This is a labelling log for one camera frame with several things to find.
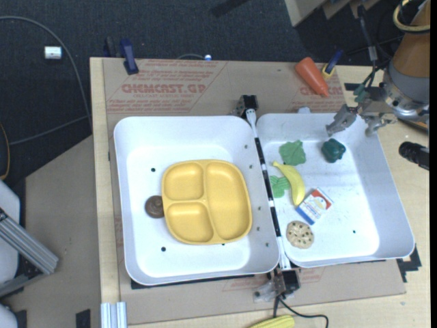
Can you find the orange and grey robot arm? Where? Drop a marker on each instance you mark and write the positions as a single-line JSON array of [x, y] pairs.
[[411, 56]]

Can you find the yellow corn cob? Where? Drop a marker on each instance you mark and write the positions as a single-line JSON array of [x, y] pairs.
[[276, 322]]

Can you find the brown doughnut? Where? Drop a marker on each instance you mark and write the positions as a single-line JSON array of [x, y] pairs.
[[153, 207]]

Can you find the white plastic tray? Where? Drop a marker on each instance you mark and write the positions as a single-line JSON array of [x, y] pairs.
[[358, 200], [143, 183]]

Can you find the brown cardboard board, red print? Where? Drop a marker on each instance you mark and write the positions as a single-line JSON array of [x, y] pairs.
[[205, 87]]

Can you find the yellow divided plate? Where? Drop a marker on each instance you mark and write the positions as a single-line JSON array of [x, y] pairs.
[[222, 200]]

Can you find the thin black and white rod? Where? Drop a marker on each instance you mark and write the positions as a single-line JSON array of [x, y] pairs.
[[263, 169]]

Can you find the orange carrot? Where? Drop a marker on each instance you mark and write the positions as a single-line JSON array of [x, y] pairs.
[[310, 75]]

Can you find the black cylinder on white bracket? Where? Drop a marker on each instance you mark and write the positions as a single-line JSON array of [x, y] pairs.
[[413, 152]]

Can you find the tan biscuit with dark chips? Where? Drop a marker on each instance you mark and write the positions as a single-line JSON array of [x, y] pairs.
[[299, 234]]

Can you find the green lettuce leaf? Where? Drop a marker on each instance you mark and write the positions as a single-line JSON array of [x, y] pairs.
[[292, 152]]

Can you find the light green grapes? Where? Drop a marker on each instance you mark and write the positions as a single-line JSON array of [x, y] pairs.
[[277, 186]]

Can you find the yellow banana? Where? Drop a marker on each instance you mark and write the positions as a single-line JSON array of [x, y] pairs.
[[296, 183]]

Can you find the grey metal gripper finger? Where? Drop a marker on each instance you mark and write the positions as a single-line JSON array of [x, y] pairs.
[[343, 116], [375, 123]]

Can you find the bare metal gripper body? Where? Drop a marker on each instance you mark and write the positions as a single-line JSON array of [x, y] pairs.
[[377, 104]]

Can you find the red white blue carton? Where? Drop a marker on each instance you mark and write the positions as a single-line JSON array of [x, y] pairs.
[[314, 206]]

